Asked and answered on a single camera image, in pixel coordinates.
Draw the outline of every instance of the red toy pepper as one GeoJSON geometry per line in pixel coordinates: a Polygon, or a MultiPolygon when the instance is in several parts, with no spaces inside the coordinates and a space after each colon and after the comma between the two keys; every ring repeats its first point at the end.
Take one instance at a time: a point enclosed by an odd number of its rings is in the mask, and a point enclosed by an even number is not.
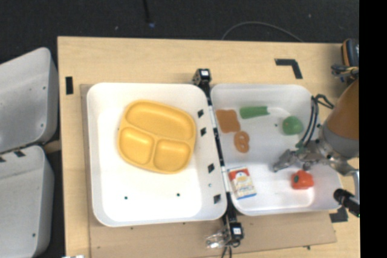
{"type": "Polygon", "coordinates": [[[304,170],[298,170],[291,175],[291,186],[294,189],[308,189],[314,186],[313,177],[304,170]]]}

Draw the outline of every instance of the juice box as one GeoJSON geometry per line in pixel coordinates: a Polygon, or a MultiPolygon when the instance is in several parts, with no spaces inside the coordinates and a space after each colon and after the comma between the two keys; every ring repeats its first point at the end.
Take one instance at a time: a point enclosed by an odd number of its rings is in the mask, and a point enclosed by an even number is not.
{"type": "Polygon", "coordinates": [[[244,199],[256,195],[256,190],[246,167],[229,169],[231,188],[237,199],[244,199]]]}

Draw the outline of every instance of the yellow plate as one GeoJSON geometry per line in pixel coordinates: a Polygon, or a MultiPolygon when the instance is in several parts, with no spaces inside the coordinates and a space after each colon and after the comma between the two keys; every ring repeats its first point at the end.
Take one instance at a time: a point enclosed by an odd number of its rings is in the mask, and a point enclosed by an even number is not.
{"type": "Polygon", "coordinates": [[[195,139],[196,125],[187,112],[137,100],[123,113],[118,148],[122,158],[137,167],[177,173],[188,165],[195,139]]]}

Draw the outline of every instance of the white plastic bin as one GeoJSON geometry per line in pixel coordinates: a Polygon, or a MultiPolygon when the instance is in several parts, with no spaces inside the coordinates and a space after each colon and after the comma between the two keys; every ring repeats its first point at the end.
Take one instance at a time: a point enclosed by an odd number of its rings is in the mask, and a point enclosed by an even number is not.
{"type": "Polygon", "coordinates": [[[205,221],[224,214],[226,194],[202,90],[180,84],[99,83],[87,92],[86,104],[92,205],[102,224],[118,227],[205,221]],[[166,175],[148,171],[120,156],[120,120],[127,105],[136,100],[173,106],[194,119],[197,140],[192,158],[181,172],[166,175]]]}
{"type": "Polygon", "coordinates": [[[311,94],[299,85],[243,85],[223,84],[213,87],[213,107],[236,111],[241,131],[249,134],[250,149],[238,152],[234,133],[223,133],[220,141],[227,169],[246,166],[252,177],[257,195],[237,200],[232,195],[238,211],[249,216],[263,214],[294,213],[305,211],[334,210],[339,207],[333,198],[336,189],[342,188],[336,171],[318,164],[309,171],[314,186],[306,190],[291,187],[291,175],[302,166],[298,163],[274,172],[272,165],[287,150],[295,150],[310,119],[311,94]],[[269,115],[242,119],[239,109],[246,106],[266,106],[269,115]],[[297,135],[285,135],[282,122],[288,116],[296,116],[304,125],[297,135]]]}

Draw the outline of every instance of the wooden table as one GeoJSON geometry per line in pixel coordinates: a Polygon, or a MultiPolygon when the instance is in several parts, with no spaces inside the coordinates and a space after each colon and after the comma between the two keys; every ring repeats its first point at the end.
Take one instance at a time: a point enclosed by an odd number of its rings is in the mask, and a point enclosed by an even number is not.
{"type": "MultiPolygon", "coordinates": [[[[63,161],[66,254],[86,257],[219,257],[204,238],[218,221],[108,228],[90,212],[83,151],[81,85],[100,82],[190,83],[209,68],[212,84],[297,84],[335,102],[344,83],[330,74],[340,63],[340,45],[211,40],[59,37],[60,129],[63,161]],[[275,59],[294,59],[301,70],[275,59]]],[[[324,120],[328,109],[321,109],[324,120]]],[[[359,166],[359,160],[350,162],[359,166]]],[[[342,178],[354,192],[351,178],[342,178]]],[[[332,224],[329,212],[240,216],[246,238],[233,255],[250,257],[360,257],[360,221],[332,224]]]]}

